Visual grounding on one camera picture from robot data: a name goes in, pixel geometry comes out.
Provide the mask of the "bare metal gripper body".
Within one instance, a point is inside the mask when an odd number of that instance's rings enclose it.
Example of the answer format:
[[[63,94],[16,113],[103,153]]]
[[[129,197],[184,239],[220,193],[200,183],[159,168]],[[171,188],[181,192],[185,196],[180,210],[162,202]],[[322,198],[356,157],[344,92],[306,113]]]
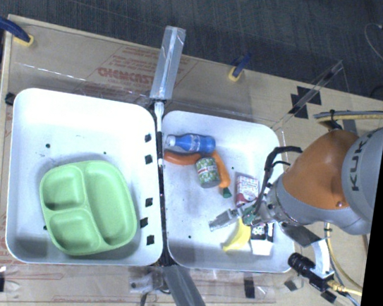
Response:
[[[272,224],[275,222],[275,218],[267,208],[266,202],[262,200],[245,203],[239,207],[238,211],[240,212],[243,224],[246,226]]]

